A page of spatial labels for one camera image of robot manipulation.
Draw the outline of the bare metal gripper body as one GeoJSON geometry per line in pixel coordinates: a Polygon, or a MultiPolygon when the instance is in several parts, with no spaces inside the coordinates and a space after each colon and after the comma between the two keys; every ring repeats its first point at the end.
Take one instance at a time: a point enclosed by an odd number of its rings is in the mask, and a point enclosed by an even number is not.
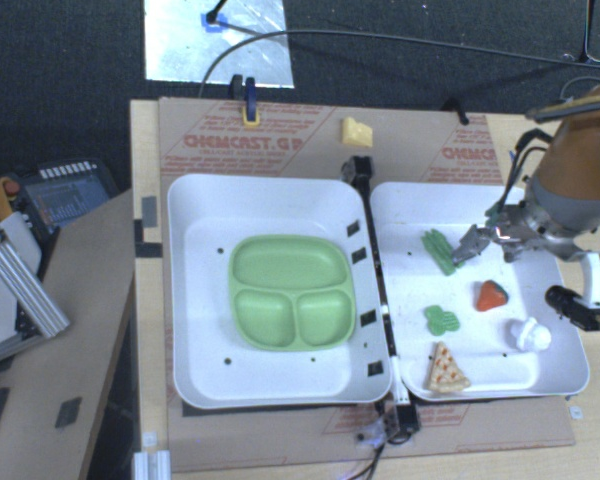
{"type": "Polygon", "coordinates": [[[500,247],[504,241],[523,241],[528,244],[526,251],[543,250],[562,261],[578,261],[585,254],[575,243],[579,232],[558,224],[542,207],[531,203],[495,204],[485,216],[491,240],[500,247]]]}

